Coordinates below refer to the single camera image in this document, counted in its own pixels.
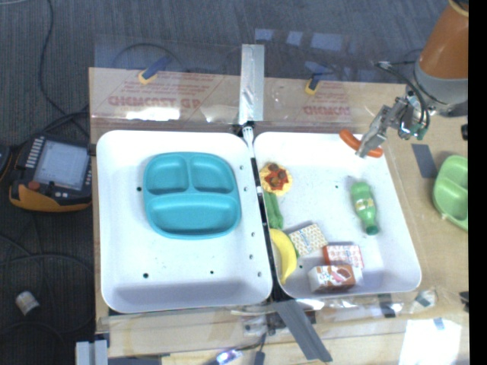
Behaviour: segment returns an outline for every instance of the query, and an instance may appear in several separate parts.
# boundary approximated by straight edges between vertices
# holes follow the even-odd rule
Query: blue plate
[[[145,168],[143,189],[147,219],[160,235],[182,240],[216,238],[240,222],[234,172],[214,154],[159,154]]]

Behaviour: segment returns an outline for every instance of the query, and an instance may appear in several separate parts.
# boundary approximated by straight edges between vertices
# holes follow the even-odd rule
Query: cracker box
[[[351,265],[321,265],[312,268],[307,277],[312,292],[348,290],[357,283],[355,272]]]
[[[364,268],[364,260],[358,245],[325,245],[323,247],[325,265],[349,264]]]
[[[303,227],[289,234],[300,257],[315,250],[319,250],[328,244],[325,236],[317,224]]]

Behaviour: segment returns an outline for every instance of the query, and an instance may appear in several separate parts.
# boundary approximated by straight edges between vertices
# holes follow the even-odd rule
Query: toy pizza
[[[268,163],[259,172],[260,183],[264,191],[277,196],[284,195],[292,185],[289,172],[275,162]]]

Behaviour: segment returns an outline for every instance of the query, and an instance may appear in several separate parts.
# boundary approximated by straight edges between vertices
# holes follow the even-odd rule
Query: green plastic bottle
[[[379,232],[375,216],[377,209],[371,194],[371,187],[366,182],[356,182],[352,185],[352,200],[355,206],[355,212],[361,218],[365,226],[367,235],[376,235]]]

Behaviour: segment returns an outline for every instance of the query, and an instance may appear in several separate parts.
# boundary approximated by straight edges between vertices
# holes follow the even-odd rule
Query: handheld device
[[[78,211],[91,204],[91,177],[86,144],[35,134],[12,170],[10,202],[30,211]]]

